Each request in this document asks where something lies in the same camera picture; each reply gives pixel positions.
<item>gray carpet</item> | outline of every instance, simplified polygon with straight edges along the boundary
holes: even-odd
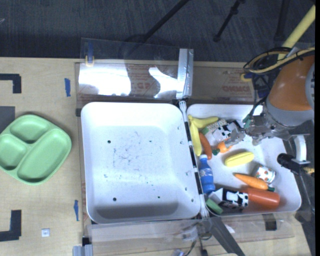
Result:
[[[0,56],[79,58],[81,38],[124,41],[150,30],[178,0],[1,0]],[[246,62],[274,41],[280,0],[247,0],[222,33],[216,34],[235,0],[191,0],[147,43],[194,49],[195,61]],[[290,1],[284,39],[311,0]],[[299,42],[315,43],[315,24]]]

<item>label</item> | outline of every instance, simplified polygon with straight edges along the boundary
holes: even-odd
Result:
[[[199,170],[200,177],[213,176],[212,170],[210,168],[203,168]]]
[[[265,181],[267,184],[271,184],[276,177],[276,172],[271,168],[265,167],[260,164],[255,171],[254,176],[260,180]]]

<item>water bottle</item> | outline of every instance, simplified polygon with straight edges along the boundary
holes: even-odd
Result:
[[[199,174],[202,185],[203,193],[210,194],[212,191],[215,191],[216,186],[214,184],[214,174],[211,167],[208,165],[208,156],[202,154],[199,156],[200,165],[199,165]]]

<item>clear plastic panel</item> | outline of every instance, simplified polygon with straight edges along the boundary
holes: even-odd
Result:
[[[169,101],[192,94],[192,49],[82,39],[80,57],[78,101]]]
[[[295,236],[297,221],[290,213],[274,216],[275,230],[266,230],[262,215],[225,217],[222,221],[237,243],[288,239]],[[200,246],[217,255],[226,253],[210,233],[216,217],[201,219],[92,224],[86,226],[93,253],[101,256],[158,252],[172,256],[176,250],[198,255]]]

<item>orange carrot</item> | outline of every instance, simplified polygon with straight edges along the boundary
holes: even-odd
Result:
[[[212,158],[212,150],[211,150],[210,143],[202,132],[199,132],[199,138],[200,138],[201,145],[203,146],[204,153],[207,155],[208,160],[210,160]]]
[[[226,147],[226,144],[225,144],[225,141],[221,141],[218,146],[217,146],[217,149],[219,149],[220,153],[225,153],[227,151],[229,151],[229,149],[231,149],[232,146],[229,146],[229,147]]]
[[[234,176],[244,183],[248,184],[252,188],[261,190],[268,190],[269,188],[268,184],[262,179],[239,173],[235,173]]]

